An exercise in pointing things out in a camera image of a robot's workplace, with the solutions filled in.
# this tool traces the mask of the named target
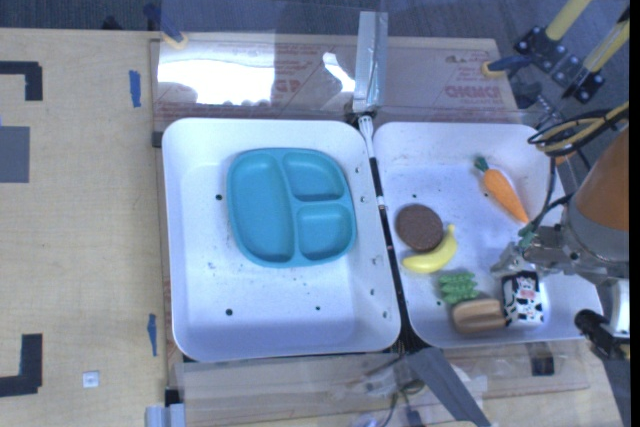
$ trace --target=white tray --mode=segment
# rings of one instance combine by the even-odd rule
[[[385,206],[395,248],[401,260],[409,248],[399,239],[393,221],[409,203],[422,203],[456,226],[458,251],[442,270],[469,270],[477,289],[501,299],[499,283],[489,268],[523,226],[484,196],[474,158],[484,156],[511,178],[531,218],[544,202],[549,162],[527,143],[534,130],[525,125],[475,123],[388,123],[374,135]],[[553,198],[564,195],[560,180]],[[560,219],[561,208],[543,224]],[[453,348],[472,345],[580,338],[575,314],[583,308],[601,312],[595,286],[578,276],[555,274],[542,280],[545,321],[533,329],[505,328],[472,335],[459,334],[450,320],[450,306],[441,300],[440,273],[415,274],[401,268],[401,280],[411,325],[427,343]]]
[[[227,170],[258,148],[326,153],[351,190],[356,241],[312,267],[268,268],[233,238]],[[364,140],[334,121],[182,119],[162,139],[173,334],[198,361],[386,349],[400,316]]]

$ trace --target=brown round object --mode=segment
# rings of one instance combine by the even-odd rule
[[[442,219],[424,205],[407,205],[396,216],[396,232],[411,249],[431,251],[442,241]]]

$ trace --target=table surface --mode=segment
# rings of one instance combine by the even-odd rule
[[[157,39],[0,30],[0,60],[37,61],[44,77],[43,100],[26,102],[24,78],[0,75],[1,125],[30,127],[29,182],[0,183],[0,377],[19,373],[23,334],[43,335],[43,384],[37,394],[0,398],[3,425],[144,425],[145,408],[164,400],[149,50]],[[140,74],[140,107],[132,103],[130,71]],[[601,363],[586,342],[576,343],[586,387],[487,398],[485,414],[500,425],[621,425]],[[100,373],[99,386],[85,388],[90,371]]]

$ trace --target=yellow banana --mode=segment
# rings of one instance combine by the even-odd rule
[[[408,256],[402,260],[402,265],[410,271],[422,273],[435,272],[442,269],[458,250],[458,242],[453,236],[455,228],[453,224],[447,226],[447,232],[435,249],[428,253]]]

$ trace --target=toy carrot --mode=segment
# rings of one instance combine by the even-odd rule
[[[520,198],[511,183],[502,172],[489,167],[483,157],[478,157],[474,165],[482,171],[484,186],[511,215],[523,223],[529,222],[529,217],[520,202]]]

